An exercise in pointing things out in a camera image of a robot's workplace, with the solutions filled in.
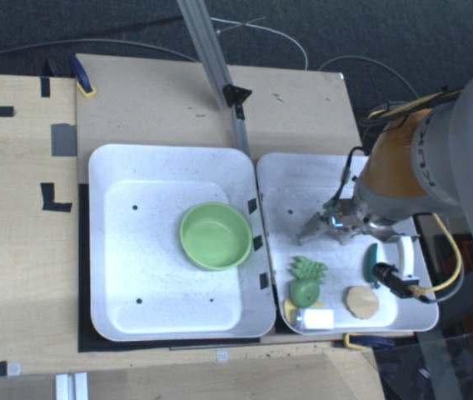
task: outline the tray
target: tray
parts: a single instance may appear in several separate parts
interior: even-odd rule
[[[355,156],[351,164],[352,175],[358,175],[367,157]],[[280,306],[285,323],[301,334],[318,333],[410,333],[433,328],[438,321],[436,304],[424,304],[414,298],[399,299],[386,287],[374,290],[379,300],[379,310],[368,319],[354,317],[347,309],[346,291],[351,286],[370,284],[364,280],[364,256],[372,243],[379,243],[369,235],[359,235],[348,245],[340,245],[333,237],[320,237],[303,245],[296,235],[323,203],[331,198],[340,184],[345,156],[315,154],[269,153],[257,164],[257,181],[261,196],[271,266],[279,303],[289,297],[288,283],[294,278],[291,263],[297,255],[325,263],[329,269],[323,278],[319,301],[333,309],[334,328],[327,330],[301,330],[291,325]],[[342,197],[352,195],[349,182]],[[395,225],[396,231],[415,235],[412,220]],[[395,244],[380,243],[379,260],[399,267],[398,249]],[[414,276],[420,285],[430,286],[427,268],[419,242],[414,241]]]
[[[109,144],[89,161],[91,316],[113,341],[256,338],[276,311],[251,160],[229,148]],[[205,271],[179,241],[185,211],[227,203],[250,224],[239,267]]]

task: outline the green bowl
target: green bowl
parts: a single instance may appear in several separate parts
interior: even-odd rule
[[[247,220],[222,202],[203,202],[190,208],[181,220],[179,234],[185,254],[205,270],[236,267],[251,251]]]

